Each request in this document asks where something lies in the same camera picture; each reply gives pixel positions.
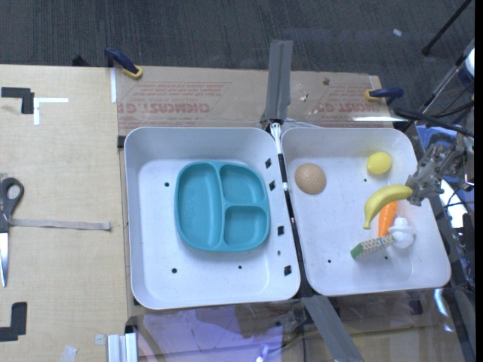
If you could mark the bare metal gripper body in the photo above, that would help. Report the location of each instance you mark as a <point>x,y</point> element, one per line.
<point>439,164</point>

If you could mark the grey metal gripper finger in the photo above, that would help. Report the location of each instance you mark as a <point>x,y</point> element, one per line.
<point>416,180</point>
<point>422,194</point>

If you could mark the yellow banana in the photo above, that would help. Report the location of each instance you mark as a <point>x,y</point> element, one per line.
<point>383,197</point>

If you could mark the yellow lemon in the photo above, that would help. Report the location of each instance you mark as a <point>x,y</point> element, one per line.
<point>379,163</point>

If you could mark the orange carrot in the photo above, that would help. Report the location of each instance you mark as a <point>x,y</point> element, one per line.
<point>388,219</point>

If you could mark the white plastic bottle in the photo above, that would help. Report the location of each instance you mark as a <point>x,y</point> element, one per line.
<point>403,234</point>

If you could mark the patterned carton with green end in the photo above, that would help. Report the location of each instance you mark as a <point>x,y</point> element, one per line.
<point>371,247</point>

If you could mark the white plastic tray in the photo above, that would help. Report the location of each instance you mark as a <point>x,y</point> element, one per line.
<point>158,240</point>
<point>332,224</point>

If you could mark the brown egg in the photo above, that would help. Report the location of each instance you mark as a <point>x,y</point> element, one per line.
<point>310,178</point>

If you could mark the thin black and white rod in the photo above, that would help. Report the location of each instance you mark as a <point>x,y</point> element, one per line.
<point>281,160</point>

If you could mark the blue divided plate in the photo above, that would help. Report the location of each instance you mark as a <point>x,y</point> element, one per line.
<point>200,206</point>

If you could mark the brown cardboard board red print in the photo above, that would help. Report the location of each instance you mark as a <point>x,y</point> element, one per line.
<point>170,104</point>

